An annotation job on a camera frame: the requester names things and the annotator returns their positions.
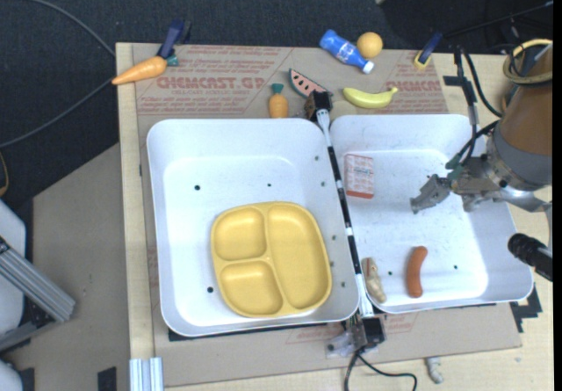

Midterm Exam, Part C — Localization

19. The beige toy food piece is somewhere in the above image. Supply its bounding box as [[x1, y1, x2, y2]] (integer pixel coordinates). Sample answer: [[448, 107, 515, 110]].
[[360, 257, 388, 305]]

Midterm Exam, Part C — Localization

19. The orange sausage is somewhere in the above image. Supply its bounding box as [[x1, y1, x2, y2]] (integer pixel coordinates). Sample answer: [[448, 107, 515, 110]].
[[406, 245, 429, 299]]

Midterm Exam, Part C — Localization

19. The small orange carrot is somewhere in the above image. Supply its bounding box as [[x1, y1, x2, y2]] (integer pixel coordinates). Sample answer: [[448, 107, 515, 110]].
[[268, 83, 290, 119]]

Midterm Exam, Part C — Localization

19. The yellow ball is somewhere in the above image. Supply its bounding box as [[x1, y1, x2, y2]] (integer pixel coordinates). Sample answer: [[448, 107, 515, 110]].
[[356, 32, 385, 60]]

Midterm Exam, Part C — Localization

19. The white plastic tray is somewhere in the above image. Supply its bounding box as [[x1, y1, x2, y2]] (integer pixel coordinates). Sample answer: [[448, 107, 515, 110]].
[[328, 113, 535, 315], [146, 118, 362, 338]]

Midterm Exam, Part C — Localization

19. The brown cardboard board, red print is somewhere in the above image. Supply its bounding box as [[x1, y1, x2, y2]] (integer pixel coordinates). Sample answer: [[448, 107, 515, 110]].
[[131, 44, 524, 375]]

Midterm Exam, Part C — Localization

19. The yellow divided plate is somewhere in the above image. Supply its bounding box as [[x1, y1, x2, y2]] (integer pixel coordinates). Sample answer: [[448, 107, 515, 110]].
[[210, 200, 334, 319]]

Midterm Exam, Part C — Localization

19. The black cylinder on white bracket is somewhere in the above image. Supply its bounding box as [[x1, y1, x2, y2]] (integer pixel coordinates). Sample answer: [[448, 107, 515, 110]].
[[508, 202, 553, 283]]

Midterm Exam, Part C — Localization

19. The blue plastic bottle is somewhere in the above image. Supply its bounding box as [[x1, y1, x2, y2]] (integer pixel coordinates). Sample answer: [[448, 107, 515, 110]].
[[319, 29, 376, 75]]

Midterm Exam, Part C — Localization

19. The thin black and white rod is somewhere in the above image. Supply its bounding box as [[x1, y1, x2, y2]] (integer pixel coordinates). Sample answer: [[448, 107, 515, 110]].
[[316, 109, 375, 318]]

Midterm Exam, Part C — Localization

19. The large orange carrot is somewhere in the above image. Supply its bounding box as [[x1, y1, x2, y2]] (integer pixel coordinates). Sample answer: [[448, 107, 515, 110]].
[[111, 54, 180, 86]]

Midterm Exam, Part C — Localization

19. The yellow banana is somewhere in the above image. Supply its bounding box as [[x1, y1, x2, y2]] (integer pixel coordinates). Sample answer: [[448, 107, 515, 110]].
[[342, 86, 400, 110]]

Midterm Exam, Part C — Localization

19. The red watermelon slice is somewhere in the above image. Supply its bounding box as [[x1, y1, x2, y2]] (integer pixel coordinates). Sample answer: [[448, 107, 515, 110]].
[[288, 68, 328, 98]]

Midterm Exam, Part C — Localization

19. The orange and white carton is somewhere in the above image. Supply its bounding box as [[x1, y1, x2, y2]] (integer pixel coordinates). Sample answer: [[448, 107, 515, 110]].
[[342, 153, 376, 200]]

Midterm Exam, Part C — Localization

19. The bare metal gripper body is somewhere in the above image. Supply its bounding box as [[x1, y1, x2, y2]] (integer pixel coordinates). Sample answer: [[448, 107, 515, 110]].
[[448, 155, 552, 212]]

